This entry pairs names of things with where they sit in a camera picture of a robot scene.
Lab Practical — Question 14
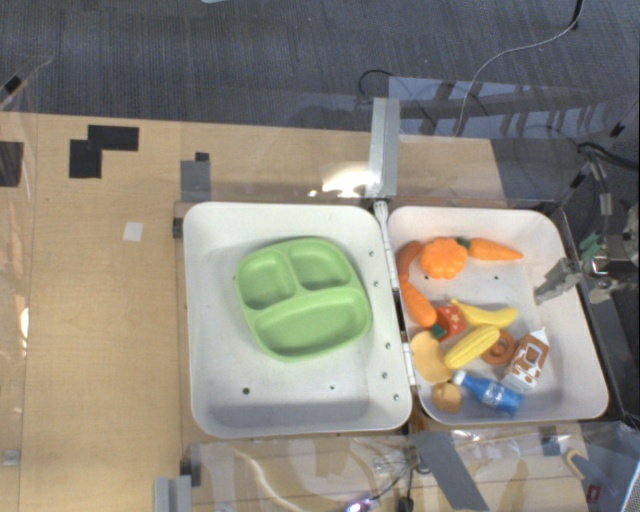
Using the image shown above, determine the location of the orange sausage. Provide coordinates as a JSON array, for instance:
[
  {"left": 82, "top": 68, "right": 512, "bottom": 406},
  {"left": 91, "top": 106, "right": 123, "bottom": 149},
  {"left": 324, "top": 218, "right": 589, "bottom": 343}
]
[{"left": 395, "top": 240, "right": 425, "bottom": 282}]

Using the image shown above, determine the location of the green divided plate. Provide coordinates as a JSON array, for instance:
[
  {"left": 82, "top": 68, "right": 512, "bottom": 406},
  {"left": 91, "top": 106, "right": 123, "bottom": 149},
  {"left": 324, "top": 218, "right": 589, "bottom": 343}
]
[{"left": 233, "top": 236, "right": 374, "bottom": 361}]

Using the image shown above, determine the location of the white plastic tray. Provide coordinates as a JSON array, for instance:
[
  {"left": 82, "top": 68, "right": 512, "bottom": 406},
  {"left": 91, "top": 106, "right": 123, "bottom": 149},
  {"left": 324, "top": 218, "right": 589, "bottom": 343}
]
[
  {"left": 181, "top": 200, "right": 414, "bottom": 442},
  {"left": 386, "top": 205, "right": 611, "bottom": 428}
]

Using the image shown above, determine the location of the thin black and white rod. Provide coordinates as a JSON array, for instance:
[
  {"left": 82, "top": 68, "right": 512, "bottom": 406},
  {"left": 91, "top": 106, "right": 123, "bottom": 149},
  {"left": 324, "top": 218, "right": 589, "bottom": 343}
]
[{"left": 373, "top": 199, "right": 419, "bottom": 389}]

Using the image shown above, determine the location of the orange pumpkin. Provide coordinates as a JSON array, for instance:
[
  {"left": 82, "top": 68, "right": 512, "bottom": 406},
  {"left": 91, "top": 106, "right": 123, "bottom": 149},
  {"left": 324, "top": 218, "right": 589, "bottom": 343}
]
[{"left": 419, "top": 237, "right": 470, "bottom": 281}]

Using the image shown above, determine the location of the small yellow crisp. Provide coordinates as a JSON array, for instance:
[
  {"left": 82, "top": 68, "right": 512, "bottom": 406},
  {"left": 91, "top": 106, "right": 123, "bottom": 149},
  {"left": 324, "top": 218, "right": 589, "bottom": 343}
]
[{"left": 430, "top": 381, "right": 464, "bottom": 415}]

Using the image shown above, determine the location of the yellow corn cob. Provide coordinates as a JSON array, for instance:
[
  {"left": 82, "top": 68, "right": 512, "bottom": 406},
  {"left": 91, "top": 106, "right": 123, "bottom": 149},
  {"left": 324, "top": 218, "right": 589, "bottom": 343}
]
[{"left": 443, "top": 324, "right": 502, "bottom": 371}]

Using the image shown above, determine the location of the orange carrot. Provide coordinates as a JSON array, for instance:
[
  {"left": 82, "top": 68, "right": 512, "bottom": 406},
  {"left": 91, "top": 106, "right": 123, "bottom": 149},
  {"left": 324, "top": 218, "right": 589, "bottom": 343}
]
[
  {"left": 399, "top": 278, "right": 447, "bottom": 342},
  {"left": 455, "top": 236, "right": 525, "bottom": 263}
]

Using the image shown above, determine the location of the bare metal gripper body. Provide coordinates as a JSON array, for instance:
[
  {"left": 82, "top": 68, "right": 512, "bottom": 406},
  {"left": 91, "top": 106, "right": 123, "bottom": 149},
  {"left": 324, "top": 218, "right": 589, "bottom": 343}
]
[{"left": 579, "top": 244, "right": 640, "bottom": 305}]

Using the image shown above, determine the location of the brown doughnut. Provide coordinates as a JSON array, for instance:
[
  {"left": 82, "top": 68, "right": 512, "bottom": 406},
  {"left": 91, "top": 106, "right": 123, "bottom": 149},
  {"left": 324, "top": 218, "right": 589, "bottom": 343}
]
[{"left": 479, "top": 329, "right": 517, "bottom": 367}]

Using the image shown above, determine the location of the brown and white carton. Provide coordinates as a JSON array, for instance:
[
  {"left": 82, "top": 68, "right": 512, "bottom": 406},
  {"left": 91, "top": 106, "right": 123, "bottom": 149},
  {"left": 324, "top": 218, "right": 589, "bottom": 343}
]
[{"left": 500, "top": 326, "right": 552, "bottom": 397}]

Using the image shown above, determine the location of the yellow banana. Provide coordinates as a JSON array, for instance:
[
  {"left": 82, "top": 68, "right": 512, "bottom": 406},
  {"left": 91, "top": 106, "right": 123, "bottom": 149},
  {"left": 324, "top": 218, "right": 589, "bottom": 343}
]
[{"left": 449, "top": 298, "right": 519, "bottom": 330}]

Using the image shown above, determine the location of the blue bottle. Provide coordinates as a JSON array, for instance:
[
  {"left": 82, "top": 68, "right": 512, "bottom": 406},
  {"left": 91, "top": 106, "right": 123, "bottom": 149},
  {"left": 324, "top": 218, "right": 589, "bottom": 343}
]
[{"left": 453, "top": 369, "right": 525, "bottom": 417}]

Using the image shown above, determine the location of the pale wood board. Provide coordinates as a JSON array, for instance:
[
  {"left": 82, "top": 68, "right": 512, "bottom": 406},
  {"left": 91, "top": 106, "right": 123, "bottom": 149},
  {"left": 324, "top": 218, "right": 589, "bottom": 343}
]
[{"left": 19, "top": 112, "right": 624, "bottom": 512}]

